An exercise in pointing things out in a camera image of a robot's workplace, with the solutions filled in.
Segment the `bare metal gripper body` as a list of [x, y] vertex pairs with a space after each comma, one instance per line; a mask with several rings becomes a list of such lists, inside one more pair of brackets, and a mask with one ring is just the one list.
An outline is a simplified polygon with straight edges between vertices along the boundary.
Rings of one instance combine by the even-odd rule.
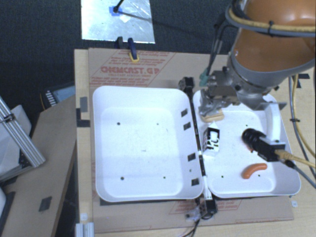
[[222, 99], [225, 108], [232, 105], [244, 104], [252, 110], [260, 110], [265, 102], [264, 95], [272, 90], [245, 80], [232, 68], [214, 71], [207, 82], [207, 95], [211, 99]]

